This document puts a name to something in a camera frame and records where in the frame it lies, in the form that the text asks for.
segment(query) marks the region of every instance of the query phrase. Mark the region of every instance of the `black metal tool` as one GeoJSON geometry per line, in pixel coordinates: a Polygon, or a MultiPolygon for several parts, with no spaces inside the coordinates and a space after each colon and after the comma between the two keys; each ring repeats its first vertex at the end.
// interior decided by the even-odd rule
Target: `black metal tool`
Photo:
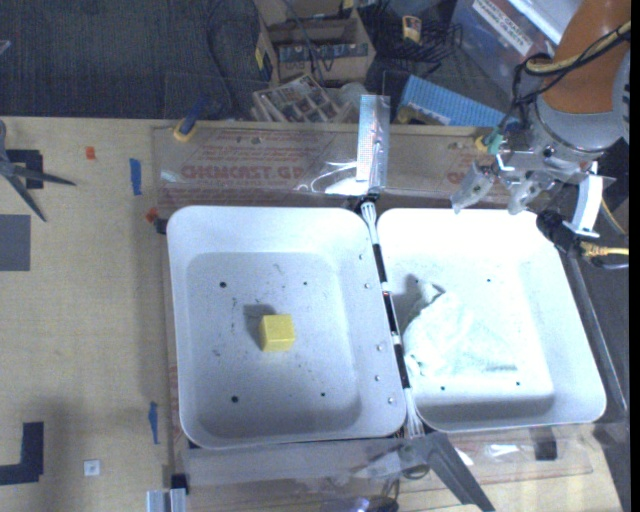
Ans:
{"type": "Polygon", "coordinates": [[[57,176],[53,176],[51,174],[32,171],[30,169],[26,169],[25,167],[14,165],[13,163],[11,163],[4,144],[6,134],[7,127],[3,121],[0,121],[0,175],[4,176],[7,179],[14,190],[20,195],[20,197],[22,197],[24,202],[29,205],[34,213],[44,222],[46,222],[47,219],[45,219],[44,215],[40,211],[40,208],[38,208],[38,205],[33,200],[31,195],[29,194],[29,191],[27,190],[27,187],[24,185],[24,183],[22,183],[20,178],[26,178],[36,181],[48,181],[51,183],[59,183],[61,185],[75,186],[75,183],[63,178],[58,178],[57,176]]]}

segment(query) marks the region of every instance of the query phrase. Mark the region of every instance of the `yellow cube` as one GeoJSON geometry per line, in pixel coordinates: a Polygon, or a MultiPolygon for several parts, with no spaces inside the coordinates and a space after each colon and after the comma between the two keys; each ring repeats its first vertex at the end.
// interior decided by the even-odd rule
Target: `yellow cube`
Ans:
{"type": "Polygon", "coordinates": [[[264,315],[259,331],[263,352],[284,352],[293,346],[296,339],[291,315],[264,315]]]}

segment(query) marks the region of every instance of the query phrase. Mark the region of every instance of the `robotic arm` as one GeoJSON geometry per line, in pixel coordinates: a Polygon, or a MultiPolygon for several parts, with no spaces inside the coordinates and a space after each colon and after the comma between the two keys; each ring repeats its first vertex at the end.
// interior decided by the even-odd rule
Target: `robotic arm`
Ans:
{"type": "Polygon", "coordinates": [[[510,111],[479,141],[494,162],[472,166],[451,197],[456,212],[480,201],[496,180],[511,192],[512,214],[543,191],[573,184],[578,202],[562,229],[574,239],[597,238],[604,189],[597,159],[621,137],[629,142],[630,19],[631,0],[584,0],[554,58],[535,55],[516,68],[510,111]],[[521,94],[522,73],[542,85],[521,94]],[[514,114],[520,122],[507,124],[514,114]]]}

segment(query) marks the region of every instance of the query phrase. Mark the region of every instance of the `white square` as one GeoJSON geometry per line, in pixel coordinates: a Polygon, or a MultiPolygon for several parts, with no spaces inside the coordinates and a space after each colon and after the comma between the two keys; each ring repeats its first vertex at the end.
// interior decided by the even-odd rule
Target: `white square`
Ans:
{"type": "Polygon", "coordinates": [[[84,476],[98,476],[100,474],[100,460],[84,461],[84,476]]]}

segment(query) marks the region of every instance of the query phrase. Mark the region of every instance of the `white tray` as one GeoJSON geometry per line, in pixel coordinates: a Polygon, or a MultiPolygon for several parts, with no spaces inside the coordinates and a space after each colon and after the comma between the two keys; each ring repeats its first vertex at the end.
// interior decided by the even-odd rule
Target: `white tray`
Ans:
{"type": "Polygon", "coordinates": [[[204,448],[382,437],[405,402],[365,224],[341,209],[203,207],[167,227],[180,420],[204,448]],[[291,314],[288,352],[260,350],[291,314]]]}
{"type": "Polygon", "coordinates": [[[589,423],[606,395],[560,257],[535,215],[499,210],[404,210],[378,222],[400,324],[417,281],[455,293],[509,343],[518,371],[412,378],[430,426],[448,432],[589,423]]]}

